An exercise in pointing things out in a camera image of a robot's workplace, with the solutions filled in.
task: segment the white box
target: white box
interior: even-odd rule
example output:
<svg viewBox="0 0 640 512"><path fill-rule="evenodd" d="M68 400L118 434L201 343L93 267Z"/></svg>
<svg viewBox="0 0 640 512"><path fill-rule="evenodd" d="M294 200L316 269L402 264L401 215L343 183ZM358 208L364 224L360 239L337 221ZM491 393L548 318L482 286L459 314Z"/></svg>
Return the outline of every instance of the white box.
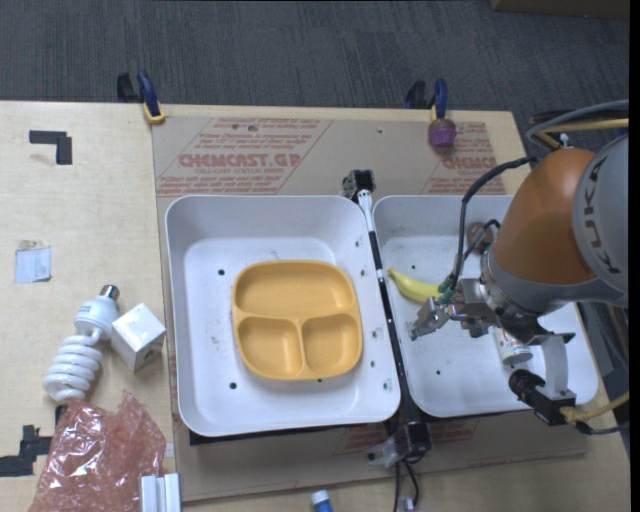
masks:
<svg viewBox="0 0 640 512"><path fill-rule="evenodd" d="M466 226L502 221L512 196L474 197L466 212ZM426 283L441 283L453 268L459 229L460 196L386 196L373 208L380 257L386 271L398 272ZM462 277L480 276L480 258L470 255ZM516 369L546 376L541 346L531 347L530 361L504 365L490 334L471 338L458 322L449 321L436 332L411 340L410 330L421 304L402 296L392 279L387 281L411 398L425 413L437 418L529 410L509 387ZM575 304L539 319L542 327L575 333L566 344L568 387L576 403L591 401L598 391L595 361L582 330Z"/></svg>
<svg viewBox="0 0 640 512"><path fill-rule="evenodd" d="M384 421L400 386L360 208L339 196L185 196L167 210L178 407L206 437ZM234 343L234 279L253 263L319 260L358 296L362 356L330 379L267 380Z"/></svg>
<svg viewBox="0 0 640 512"><path fill-rule="evenodd" d="M112 327L111 348L132 372L162 352L166 329L144 303L127 311Z"/></svg>

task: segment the plastic bag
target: plastic bag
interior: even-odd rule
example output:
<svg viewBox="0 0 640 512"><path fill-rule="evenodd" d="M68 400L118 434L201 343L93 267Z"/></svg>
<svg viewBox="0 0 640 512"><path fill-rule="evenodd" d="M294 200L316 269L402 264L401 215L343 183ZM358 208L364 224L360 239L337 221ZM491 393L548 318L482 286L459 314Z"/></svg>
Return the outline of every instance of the plastic bag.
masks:
<svg viewBox="0 0 640 512"><path fill-rule="evenodd" d="M28 512L134 512L139 480L159 475L166 441L128 392L116 413L69 402Z"/></svg>

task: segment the gray carpet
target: gray carpet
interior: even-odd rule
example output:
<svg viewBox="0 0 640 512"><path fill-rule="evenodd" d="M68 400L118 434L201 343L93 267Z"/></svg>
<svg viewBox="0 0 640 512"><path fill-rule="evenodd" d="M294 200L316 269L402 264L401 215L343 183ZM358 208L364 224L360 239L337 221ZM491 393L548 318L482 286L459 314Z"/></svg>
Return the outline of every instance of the gray carpet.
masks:
<svg viewBox="0 0 640 512"><path fill-rule="evenodd" d="M118 74L147 70L165 104L403 108L416 80L443 77L450 109L512 111L539 156L533 114L629 97L629 41L628 20L489 0L0 0L0 100L116 102Z"/></svg>

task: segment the blue clamp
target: blue clamp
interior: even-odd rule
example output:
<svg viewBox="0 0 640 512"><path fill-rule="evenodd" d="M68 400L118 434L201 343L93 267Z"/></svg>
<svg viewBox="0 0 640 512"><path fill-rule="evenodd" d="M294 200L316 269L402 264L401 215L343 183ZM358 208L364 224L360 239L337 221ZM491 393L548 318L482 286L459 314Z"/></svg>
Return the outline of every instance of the blue clamp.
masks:
<svg viewBox="0 0 640 512"><path fill-rule="evenodd" d="M133 90L129 73L120 73L118 75L118 101L142 103L142 109L147 121L151 124L162 123L167 116L158 101L151 78L146 71L139 71L137 78L140 89L139 95Z"/></svg>
<svg viewBox="0 0 640 512"><path fill-rule="evenodd" d="M436 92L433 98L433 103L436 108L436 118L444 119L444 114L447 111L447 82L444 81L444 78L438 78L436 80Z"/></svg>
<svg viewBox="0 0 640 512"><path fill-rule="evenodd" d="M445 82L444 78L436 80L435 92L429 101L425 100L425 87L424 80L416 81L404 99L404 107L431 110L429 142L436 148L450 147L456 137L456 125L446 118L447 82Z"/></svg>

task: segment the black cable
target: black cable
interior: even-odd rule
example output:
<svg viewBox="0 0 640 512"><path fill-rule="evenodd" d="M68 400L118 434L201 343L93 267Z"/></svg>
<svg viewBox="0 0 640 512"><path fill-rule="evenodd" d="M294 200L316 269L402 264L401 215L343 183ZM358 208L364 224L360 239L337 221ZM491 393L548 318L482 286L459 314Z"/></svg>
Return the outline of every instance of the black cable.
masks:
<svg viewBox="0 0 640 512"><path fill-rule="evenodd" d="M396 512L398 510L398 500L400 499L400 462L396 462L396 490L393 493L393 510L392 512Z"/></svg>
<svg viewBox="0 0 640 512"><path fill-rule="evenodd" d="M617 359L618 363L620 363L620 366L622 366L622 368L625 371L627 377L629 377L629 363L622 356L622 354L620 353L620 350L618 350L618 347L616 346L616 344L613 341L613 339L611 339L611 336L609 335L609 333L611 332L611 329L607 329L607 327L605 326L604 318L602 318L602 316L598 312L597 308L594 307L594 309L596 310L595 319L596 319L596 323L598 324L598 330L600 331L600 335L602 336L602 339L606 343L607 348L615 356L615 358Z"/></svg>
<svg viewBox="0 0 640 512"><path fill-rule="evenodd" d="M620 425L611 428L603 428L603 429L594 429L587 425L584 421L577 421L576 428L582 432L583 434L587 434L588 436L602 436L606 434L615 434L616 432L621 432L622 430L627 430L629 428L629 421L625 421L624 423L620 423Z"/></svg>
<svg viewBox="0 0 640 512"><path fill-rule="evenodd" d="M415 494L413 495L413 507L415 508L418 506L418 499L420 498L420 486L418 485L418 480L416 479L416 475L413 472L413 468L411 467L409 462L405 460L404 466L407 468L407 473L409 473L411 482L413 483L413 489L415 491Z"/></svg>
<svg viewBox="0 0 640 512"><path fill-rule="evenodd" d="M537 159L535 157L525 157L498 165L480 176L480 178L478 178L469 187L465 195L462 197L462 207L460 208L460 225L458 227L458 252L456 253L453 271L449 275L449 278L451 280L449 288L451 291L455 290L460 274L462 273L462 263L464 262L464 224L467 214L467 203L476 194L476 192L478 192L478 190L480 190L489 181L491 181L496 176L499 176L507 169L515 169L517 167L520 167L521 165L534 163L536 161Z"/></svg>
<svg viewBox="0 0 640 512"><path fill-rule="evenodd" d="M471 241L471 244L469 245L469 247L467 247L467 250L464 251L465 261L469 257L469 255L473 252L473 250L478 246L478 244L480 243L480 240L482 240L482 237L491 226L495 226L496 228L500 229L500 223L496 219L491 219L485 222L484 226L482 226L482 229L476 233L474 239Z"/></svg>

